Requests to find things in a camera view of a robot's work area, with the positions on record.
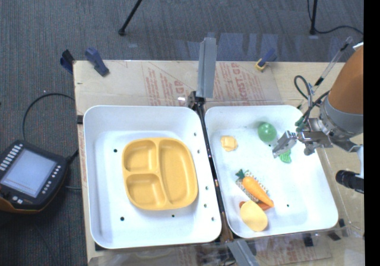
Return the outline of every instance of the gray carpet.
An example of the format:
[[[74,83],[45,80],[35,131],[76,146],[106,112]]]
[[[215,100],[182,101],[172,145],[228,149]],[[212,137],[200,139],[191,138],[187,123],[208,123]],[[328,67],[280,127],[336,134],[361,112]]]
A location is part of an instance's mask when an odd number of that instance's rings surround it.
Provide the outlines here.
[[[216,37],[218,61],[257,61],[274,48],[276,61],[328,62],[349,36],[363,41],[364,0],[318,0],[313,35],[314,0],[143,0],[121,36],[136,1],[0,0],[0,151],[22,139],[36,98],[74,96],[59,63],[66,49],[76,60],[89,46],[103,59],[198,60],[199,43]],[[72,155],[74,102],[39,100],[24,129],[27,141]],[[80,186],[78,158],[65,184]],[[0,265],[86,265],[81,191],[62,188],[43,212],[3,218]]]

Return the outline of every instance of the screen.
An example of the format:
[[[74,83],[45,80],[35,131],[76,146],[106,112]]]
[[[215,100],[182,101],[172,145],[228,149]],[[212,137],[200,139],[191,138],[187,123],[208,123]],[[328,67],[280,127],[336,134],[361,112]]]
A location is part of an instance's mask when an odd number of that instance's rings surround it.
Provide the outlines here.
[[[35,198],[55,165],[55,161],[24,149],[0,183]]]

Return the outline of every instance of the green ball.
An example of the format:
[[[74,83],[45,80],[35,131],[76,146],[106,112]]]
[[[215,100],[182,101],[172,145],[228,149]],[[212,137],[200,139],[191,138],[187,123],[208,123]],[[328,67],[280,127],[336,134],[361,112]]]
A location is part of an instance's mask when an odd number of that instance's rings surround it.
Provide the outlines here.
[[[277,131],[270,123],[262,123],[258,129],[259,138],[265,143],[275,140]]]

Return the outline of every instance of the yellow plate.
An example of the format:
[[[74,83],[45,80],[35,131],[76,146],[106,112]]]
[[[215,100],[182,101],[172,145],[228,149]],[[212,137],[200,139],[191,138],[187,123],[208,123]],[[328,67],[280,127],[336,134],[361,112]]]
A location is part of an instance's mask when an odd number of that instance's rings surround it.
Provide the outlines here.
[[[131,141],[123,150],[122,169],[126,194],[141,209],[182,208],[198,195],[191,153],[174,138]]]

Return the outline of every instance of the table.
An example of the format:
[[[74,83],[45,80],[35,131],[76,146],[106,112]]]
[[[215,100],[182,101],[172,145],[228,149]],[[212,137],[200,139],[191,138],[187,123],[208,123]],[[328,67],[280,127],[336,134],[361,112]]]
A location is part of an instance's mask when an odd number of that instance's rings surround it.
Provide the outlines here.
[[[147,105],[185,106],[190,92],[197,89],[197,61],[106,61],[110,74],[102,77],[89,61],[73,63],[75,100],[78,121],[95,105]],[[254,62],[217,62],[214,83],[215,105],[281,104],[297,106],[302,97],[297,92],[293,79],[302,75],[314,83],[327,67],[328,62],[269,62],[263,72],[254,68]],[[325,81],[319,86],[316,96],[330,89],[343,63],[337,63]],[[91,237],[88,213],[86,177],[86,155],[84,151],[83,125],[78,124],[80,166],[83,191],[83,207],[87,244],[87,259],[90,265],[106,265],[115,257],[128,259],[128,265],[145,265],[150,254],[146,248],[137,251],[96,250]],[[363,134],[352,138],[363,144]],[[360,171],[356,153],[347,153],[333,147],[318,149],[331,191],[337,204],[340,218],[345,226],[337,226],[328,232],[313,232],[314,246],[294,246],[295,240],[287,236],[271,237],[256,243],[256,260],[259,265],[360,265],[365,260],[364,195],[339,185],[335,173],[340,169]],[[188,246],[159,248],[155,253],[157,263],[197,265],[202,249],[203,257],[210,258],[217,245],[208,247]]]

